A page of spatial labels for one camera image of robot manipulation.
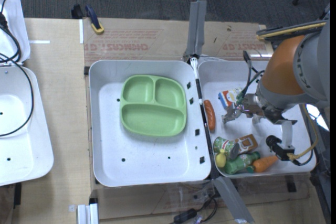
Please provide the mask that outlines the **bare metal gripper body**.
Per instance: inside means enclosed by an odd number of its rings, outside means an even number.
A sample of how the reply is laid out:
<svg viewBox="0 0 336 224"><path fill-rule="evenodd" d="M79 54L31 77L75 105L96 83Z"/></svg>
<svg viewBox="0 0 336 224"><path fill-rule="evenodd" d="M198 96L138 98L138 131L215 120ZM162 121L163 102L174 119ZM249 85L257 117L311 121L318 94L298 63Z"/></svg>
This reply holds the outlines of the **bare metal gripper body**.
<svg viewBox="0 0 336 224"><path fill-rule="evenodd" d="M236 106L241 113L247 116L264 116L261 107L257 103L255 94L248 93L244 97L238 98Z"/></svg>

